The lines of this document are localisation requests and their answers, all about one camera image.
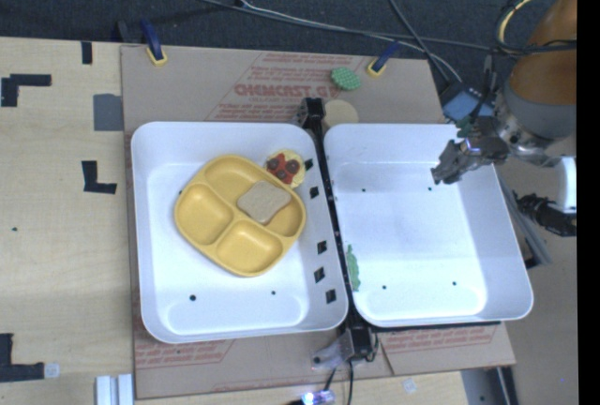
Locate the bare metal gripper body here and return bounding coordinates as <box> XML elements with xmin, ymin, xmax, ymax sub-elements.
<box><xmin>460</xmin><ymin>113</ymin><xmax>566</xmax><ymax>169</ymax></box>

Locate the green dotted round biscuit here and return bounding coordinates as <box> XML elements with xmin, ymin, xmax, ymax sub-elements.
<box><xmin>330</xmin><ymin>67</ymin><xmax>364</xmax><ymax>93</ymax></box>

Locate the black block with thin wires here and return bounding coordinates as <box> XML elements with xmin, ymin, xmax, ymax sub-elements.
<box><xmin>344</xmin><ymin>325</ymin><xmax>379</xmax><ymax>363</ymax></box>
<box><xmin>297</xmin><ymin>97</ymin><xmax>328</xmax><ymax>130</ymax></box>

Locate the green lettuce leaf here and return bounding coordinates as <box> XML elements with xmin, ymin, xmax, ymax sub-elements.
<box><xmin>344</xmin><ymin>244</ymin><xmax>363</xmax><ymax>293</ymax></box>

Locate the white plastic tray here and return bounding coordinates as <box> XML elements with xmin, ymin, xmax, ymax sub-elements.
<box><xmin>322</xmin><ymin>122</ymin><xmax>535</xmax><ymax>329</ymax></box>
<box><xmin>129</xmin><ymin>120</ymin><xmax>351</xmax><ymax>345</ymax></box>

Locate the brown cardboard board red print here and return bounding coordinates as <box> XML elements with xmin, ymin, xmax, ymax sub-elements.
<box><xmin>119</xmin><ymin>44</ymin><xmax>518</xmax><ymax>400</ymax></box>

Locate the thin black rod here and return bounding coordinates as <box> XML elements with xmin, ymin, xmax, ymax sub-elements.
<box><xmin>312</xmin><ymin>124</ymin><xmax>360</xmax><ymax>330</ymax></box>

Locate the black cylinder on white bracket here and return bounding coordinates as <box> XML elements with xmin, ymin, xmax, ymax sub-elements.
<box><xmin>514</xmin><ymin>154</ymin><xmax>578</xmax><ymax>238</ymax></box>

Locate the yellow divided plate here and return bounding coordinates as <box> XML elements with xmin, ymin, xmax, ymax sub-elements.
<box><xmin>172</xmin><ymin>153</ymin><xmax>308</xmax><ymax>278</ymax></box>

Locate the beige round biscuit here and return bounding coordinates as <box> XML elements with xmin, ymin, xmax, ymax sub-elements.
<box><xmin>323</xmin><ymin>98</ymin><xmax>361</xmax><ymax>126</ymax></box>

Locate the beige bread slice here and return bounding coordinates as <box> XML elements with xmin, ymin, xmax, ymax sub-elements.
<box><xmin>235</xmin><ymin>179</ymin><xmax>293</xmax><ymax>227</ymax></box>

